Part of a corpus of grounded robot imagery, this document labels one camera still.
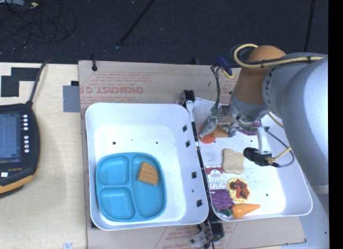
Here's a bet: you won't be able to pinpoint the orange waffle biscuit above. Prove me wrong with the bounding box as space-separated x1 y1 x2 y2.
137 161 160 186

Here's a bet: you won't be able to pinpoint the black cylinder on white bracket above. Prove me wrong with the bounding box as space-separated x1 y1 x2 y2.
243 126 273 167

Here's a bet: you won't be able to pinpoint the white paper slip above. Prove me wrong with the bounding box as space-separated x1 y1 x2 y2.
194 97 218 107

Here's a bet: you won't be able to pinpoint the orange round toy food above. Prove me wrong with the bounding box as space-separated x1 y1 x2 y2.
198 131 217 144

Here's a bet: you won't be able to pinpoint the yellow toy food piece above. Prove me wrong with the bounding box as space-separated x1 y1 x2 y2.
213 126 230 138

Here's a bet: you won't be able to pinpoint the beige bread slice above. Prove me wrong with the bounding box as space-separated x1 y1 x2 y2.
222 148 245 176

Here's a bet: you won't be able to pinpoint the black block with thin wires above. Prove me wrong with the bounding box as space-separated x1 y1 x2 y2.
176 89 195 107
197 220 226 244

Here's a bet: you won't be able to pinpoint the yellow pizza slice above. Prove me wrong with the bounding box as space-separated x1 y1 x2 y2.
226 177 251 204

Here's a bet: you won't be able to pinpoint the orange carrot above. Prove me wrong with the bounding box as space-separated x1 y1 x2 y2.
223 203 262 219

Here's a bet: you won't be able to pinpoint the blue divided plate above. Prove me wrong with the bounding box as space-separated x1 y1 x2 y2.
95 152 168 223

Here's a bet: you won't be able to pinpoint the purple toy food piece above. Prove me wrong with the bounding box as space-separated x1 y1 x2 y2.
241 120 261 136

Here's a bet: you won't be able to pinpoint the thin black and white rod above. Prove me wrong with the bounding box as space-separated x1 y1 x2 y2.
185 100 215 218

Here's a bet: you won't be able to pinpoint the purple grapes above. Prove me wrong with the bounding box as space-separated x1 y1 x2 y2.
211 190 235 213

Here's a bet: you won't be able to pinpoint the red and white carton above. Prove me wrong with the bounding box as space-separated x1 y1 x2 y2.
204 164 228 192

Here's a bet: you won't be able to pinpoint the brown cardboard board red print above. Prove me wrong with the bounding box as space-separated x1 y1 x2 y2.
77 59 308 249

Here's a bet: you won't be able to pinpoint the white plastic tray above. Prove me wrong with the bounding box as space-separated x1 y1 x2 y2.
85 102 210 231
192 98 314 222

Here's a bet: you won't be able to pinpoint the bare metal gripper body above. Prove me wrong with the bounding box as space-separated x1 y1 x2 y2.
213 105 258 134

